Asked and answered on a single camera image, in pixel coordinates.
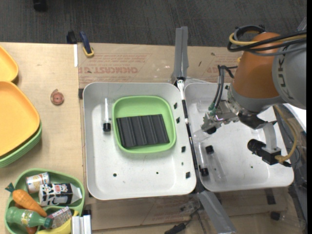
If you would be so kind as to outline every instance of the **green tray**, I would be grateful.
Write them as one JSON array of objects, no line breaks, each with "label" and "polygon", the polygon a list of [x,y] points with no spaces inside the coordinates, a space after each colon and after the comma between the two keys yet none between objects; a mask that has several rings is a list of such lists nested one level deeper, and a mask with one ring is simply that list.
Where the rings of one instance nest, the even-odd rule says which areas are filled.
[{"label": "green tray", "polygon": [[34,148],[35,145],[41,139],[42,134],[42,123],[40,122],[39,128],[34,135],[28,139],[23,145],[19,146],[16,150],[11,151],[8,155],[0,158],[0,168],[8,166],[9,164],[13,163],[17,159],[21,158],[24,154]]},{"label": "green tray", "polygon": [[[26,170],[25,172],[23,172],[18,179],[15,181],[14,187],[16,189],[23,189],[25,191],[27,191],[27,186],[26,186],[26,180],[25,178],[28,176],[33,176],[36,174],[41,174],[41,173],[45,173],[48,172],[50,175],[50,182],[53,183],[72,183],[74,186],[80,188],[81,193],[82,193],[82,199],[74,202],[73,204],[68,205],[68,207],[71,209],[72,213],[74,213],[74,211],[78,211],[79,214],[82,214],[83,211],[83,207],[84,207],[84,199],[85,199],[85,191],[84,191],[84,186],[83,184],[75,177],[64,174],[64,173],[60,173],[60,172],[56,172],[56,171],[52,171],[52,170],[47,170],[47,169],[40,169],[40,168],[33,168],[33,169],[29,169]],[[30,194],[37,202],[39,202],[39,194],[38,193],[34,193],[34,194]],[[7,211],[7,209],[11,206],[14,206],[15,202],[12,199],[12,194],[10,194],[6,208],[5,208],[5,213]],[[58,205],[54,205],[54,206],[45,206],[43,207],[43,209],[47,212],[47,214],[51,214],[54,213],[56,211],[58,211],[59,209],[64,208],[64,206],[58,206]],[[18,224],[15,223],[8,223],[6,221],[6,219],[4,219],[5,222],[5,226],[8,229],[8,231],[11,234],[27,234],[26,229]]]},{"label": "green tray", "polygon": [[[117,118],[158,115],[161,114],[164,119],[169,143],[137,146],[125,148],[121,145],[120,136],[117,128]],[[118,99],[112,110],[113,128],[117,144],[121,150],[129,153],[156,153],[170,149],[176,142],[175,120],[170,105],[161,97],[157,96],[129,96]]]}]

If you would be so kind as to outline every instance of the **orange plate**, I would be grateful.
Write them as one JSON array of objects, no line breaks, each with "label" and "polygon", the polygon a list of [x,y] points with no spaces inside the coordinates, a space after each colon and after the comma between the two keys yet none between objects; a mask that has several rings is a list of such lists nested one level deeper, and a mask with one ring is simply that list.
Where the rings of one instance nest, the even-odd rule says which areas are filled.
[{"label": "orange plate", "polygon": [[0,156],[31,137],[39,127],[37,110],[13,83],[0,81]]},{"label": "orange plate", "polygon": [[0,46],[0,81],[13,81],[18,75],[19,67],[4,48]]}]

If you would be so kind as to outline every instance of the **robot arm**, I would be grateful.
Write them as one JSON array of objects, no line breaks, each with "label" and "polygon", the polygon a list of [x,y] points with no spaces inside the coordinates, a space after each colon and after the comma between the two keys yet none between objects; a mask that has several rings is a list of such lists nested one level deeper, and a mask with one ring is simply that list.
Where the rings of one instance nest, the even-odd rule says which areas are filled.
[{"label": "robot arm", "polygon": [[[250,31],[259,34],[241,46],[244,42],[238,38]],[[231,48],[233,43],[239,47]],[[230,36],[228,50],[244,53],[227,89],[227,99],[214,100],[205,114],[202,130],[213,134],[222,123],[237,121],[253,129],[262,128],[267,143],[253,140],[249,149],[269,164],[281,162],[274,158],[280,154],[274,138],[275,122],[263,121],[257,115],[281,103],[306,109],[306,48],[306,30],[280,36],[254,25],[238,28]]]}]

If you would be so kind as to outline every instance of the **tin can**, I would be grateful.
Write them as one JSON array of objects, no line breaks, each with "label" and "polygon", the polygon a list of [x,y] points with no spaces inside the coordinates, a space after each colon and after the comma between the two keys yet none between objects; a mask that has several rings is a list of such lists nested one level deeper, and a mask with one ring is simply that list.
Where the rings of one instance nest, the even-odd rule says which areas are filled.
[{"label": "tin can", "polygon": [[26,185],[28,193],[37,193],[39,192],[40,185],[50,184],[50,176],[48,173],[42,173],[26,177]]}]

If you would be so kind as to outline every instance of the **dark gray floor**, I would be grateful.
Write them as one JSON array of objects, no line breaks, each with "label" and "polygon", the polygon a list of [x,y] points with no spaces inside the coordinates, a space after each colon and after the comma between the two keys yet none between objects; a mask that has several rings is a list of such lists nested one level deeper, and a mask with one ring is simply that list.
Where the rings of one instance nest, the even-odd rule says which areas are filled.
[{"label": "dark gray floor", "polygon": [[174,45],[175,28],[189,27],[189,46],[226,46],[236,26],[296,30],[307,0],[0,0],[0,41],[66,43],[84,31],[90,42]]}]

